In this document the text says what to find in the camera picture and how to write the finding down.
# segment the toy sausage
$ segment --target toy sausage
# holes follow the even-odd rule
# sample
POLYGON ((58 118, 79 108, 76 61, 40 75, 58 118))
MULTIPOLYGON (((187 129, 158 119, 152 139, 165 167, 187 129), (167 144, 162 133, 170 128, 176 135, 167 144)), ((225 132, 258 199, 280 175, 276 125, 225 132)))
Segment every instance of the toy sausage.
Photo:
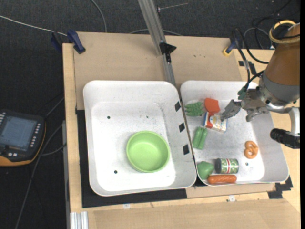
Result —
POLYGON ((214 183, 234 183, 237 180, 236 175, 214 175, 208 177, 208 182, 210 184, 214 183))
POLYGON ((247 141, 245 147, 244 155, 249 159, 255 158, 258 153, 258 146, 256 143, 253 141, 247 141))

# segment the tin can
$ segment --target tin can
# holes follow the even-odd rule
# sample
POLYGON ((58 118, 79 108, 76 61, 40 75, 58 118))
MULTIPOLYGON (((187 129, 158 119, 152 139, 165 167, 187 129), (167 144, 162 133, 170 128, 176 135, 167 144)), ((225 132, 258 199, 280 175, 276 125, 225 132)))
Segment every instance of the tin can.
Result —
POLYGON ((239 169, 236 158, 218 158, 215 160, 215 171, 218 174, 236 174, 239 169))

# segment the green bowl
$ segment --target green bowl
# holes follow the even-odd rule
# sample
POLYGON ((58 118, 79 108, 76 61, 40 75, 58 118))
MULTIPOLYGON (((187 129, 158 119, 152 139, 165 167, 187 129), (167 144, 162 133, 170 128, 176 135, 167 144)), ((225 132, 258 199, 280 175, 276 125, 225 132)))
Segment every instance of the green bowl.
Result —
POLYGON ((132 135, 128 140, 126 152, 131 165, 142 172, 159 171, 170 159, 170 148, 165 139, 151 131, 132 135))

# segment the white cable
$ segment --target white cable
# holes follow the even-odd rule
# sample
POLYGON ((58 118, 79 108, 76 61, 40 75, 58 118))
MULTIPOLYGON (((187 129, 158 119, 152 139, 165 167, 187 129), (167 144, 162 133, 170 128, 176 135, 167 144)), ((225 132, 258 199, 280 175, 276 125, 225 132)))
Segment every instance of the white cable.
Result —
MULTIPOLYGON (((20 24, 20 25, 29 26, 29 27, 32 27, 32 28, 35 28, 35 29, 39 29, 39 30, 43 30, 43 31, 49 31, 49 32, 54 32, 54 31, 49 30, 49 29, 41 28, 41 27, 34 26, 34 25, 25 24, 25 23, 22 23, 22 22, 19 22, 19 21, 15 21, 15 20, 12 20, 10 18, 4 17, 2 15, 0 15, 0 18, 6 19, 6 20, 11 21, 11 22, 15 22, 15 23, 20 24)), ((61 33, 61 32, 58 32, 58 34, 63 35, 63 36, 67 36, 66 34, 61 33)))

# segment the orange pretzel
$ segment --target orange pretzel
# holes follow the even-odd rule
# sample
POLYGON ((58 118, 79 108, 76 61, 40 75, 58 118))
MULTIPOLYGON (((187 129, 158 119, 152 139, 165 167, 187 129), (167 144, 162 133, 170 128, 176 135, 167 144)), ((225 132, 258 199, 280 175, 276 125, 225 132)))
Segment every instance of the orange pretzel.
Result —
POLYGON ((247 141, 245 147, 244 155, 249 159, 255 158, 258 153, 258 146, 256 143, 253 141, 247 141))

